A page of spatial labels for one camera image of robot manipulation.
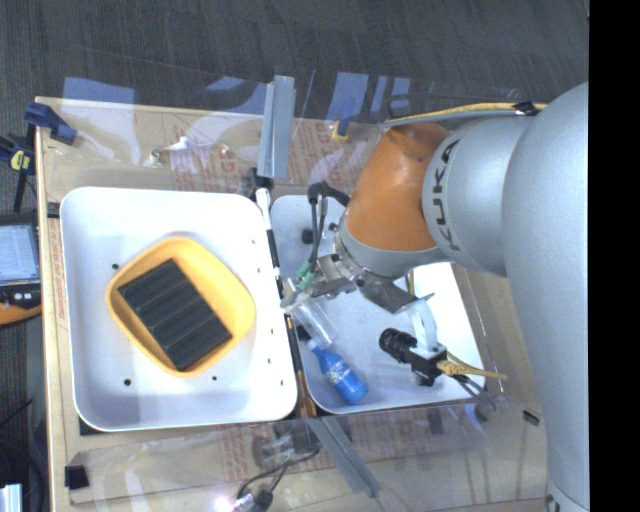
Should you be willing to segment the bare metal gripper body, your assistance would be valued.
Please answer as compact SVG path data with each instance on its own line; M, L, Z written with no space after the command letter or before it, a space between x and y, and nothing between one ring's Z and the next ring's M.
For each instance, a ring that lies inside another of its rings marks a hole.
M370 275L350 256L332 253L318 260L318 273L312 286L324 284L329 299L363 289L369 282Z

